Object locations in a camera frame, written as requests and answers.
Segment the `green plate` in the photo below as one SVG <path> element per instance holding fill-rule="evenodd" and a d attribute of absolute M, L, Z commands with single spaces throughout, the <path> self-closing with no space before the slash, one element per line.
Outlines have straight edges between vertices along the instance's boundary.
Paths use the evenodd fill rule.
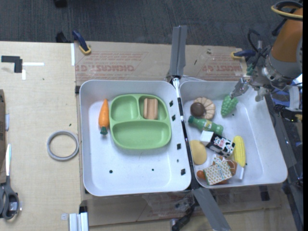
<path fill-rule="evenodd" d="M 146 98 L 158 100 L 157 119 L 143 118 Z M 124 149 L 155 149 L 171 139 L 171 123 L 165 103 L 149 94 L 125 94 L 114 98 L 109 107 L 110 131 Z"/>

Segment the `green bottle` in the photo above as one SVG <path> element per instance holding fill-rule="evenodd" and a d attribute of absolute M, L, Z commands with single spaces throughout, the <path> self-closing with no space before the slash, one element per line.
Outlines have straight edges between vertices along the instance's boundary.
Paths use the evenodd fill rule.
<path fill-rule="evenodd" d="M 201 131 L 204 130 L 204 131 L 211 131 L 211 132 L 214 132 L 218 135 L 222 135 L 222 131 L 223 131 L 223 126 L 222 125 L 218 125 L 218 124 L 215 124 L 214 122 L 212 121 L 209 121 L 207 119 L 197 119 L 195 118 L 194 116 L 190 116 L 188 118 L 188 123 L 192 124 L 193 126 L 199 128 Z"/>

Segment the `white ring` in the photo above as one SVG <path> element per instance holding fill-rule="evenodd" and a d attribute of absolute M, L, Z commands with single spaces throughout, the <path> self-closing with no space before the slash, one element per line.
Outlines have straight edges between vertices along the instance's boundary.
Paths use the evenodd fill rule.
<path fill-rule="evenodd" d="M 58 135 L 68 135 L 70 136 L 74 141 L 75 141 L 75 144 L 76 144 L 76 148 L 75 148 L 75 151 L 70 154 L 69 156 L 57 156 L 55 155 L 51 149 L 50 149 L 50 143 L 52 141 L 52 139 Z M 67 161 L 71 158 L 73 158 L 77 153 L 78 153 L 78 149 L 79 149 L 79 142 L 78 142 L 78 138 L 75 134 L 73 134 L 72 132 L 70 131 L 66 131 L 66 130 L 60 130 L 60 131 L 57 131 L 57 132 L 54 132 L 51 136 L 49 136 L 48 140 L 47 140 L 47 152 L 49 154 L 49 156 L 51 158 L 53 158 L 54 160 L 58 160 L 58 161 Z"/>

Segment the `table surface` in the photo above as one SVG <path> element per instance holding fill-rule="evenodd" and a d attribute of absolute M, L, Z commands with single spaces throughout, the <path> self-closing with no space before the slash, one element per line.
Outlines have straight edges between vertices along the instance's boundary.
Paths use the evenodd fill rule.
<path fill-rule="evenodd" d="M 0 63 L 0 89 L 10 114 L 7 142 L 12 145 L 11 186 L 22 211 L 10 220 L 0 219 L 0 230 L 68 230 L 67 214 L 78 213 L 81 202 L 79 157 L 65 162 L 47 153 L 49 136 L 59 130 L 78 134 L 75 66 L 71 44 L 0 42 L 1 55 L 20 56 L 26 79 L 14 73 L 13 63 Z M 61 156 L 74 150 L 74 142 L 59 136 L 51 143 Z M 232 230 L 296 230 L 286 195 L 278 191 L 279 207 L 224 213 Z M 170 220 L 90 227 L 95 231 L 170 230 Z M 192 217 L 182 229 L 211 230 L 206 217 Z"/>

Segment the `beige pumpkin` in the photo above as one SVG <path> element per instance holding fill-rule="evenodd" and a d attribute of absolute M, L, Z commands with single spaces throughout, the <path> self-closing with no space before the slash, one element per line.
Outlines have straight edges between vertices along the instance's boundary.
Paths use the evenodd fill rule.
<path fill-rule="evenodd" d="M 192 160 L 196 165 L 205 163 L 207 159 L 206 148 L 201 141 L 192 140 L 189 142 L 192 151 Z"/>
<path fill-rule="evenodd" d="M 203 118 L 207 120 L 211 120 L 214 117 L 216 106 L 215 104 L 208 98 L 200 97 L 193 101 L 194 103 L 202 103 L 205 108 L 205 114 Z"/>

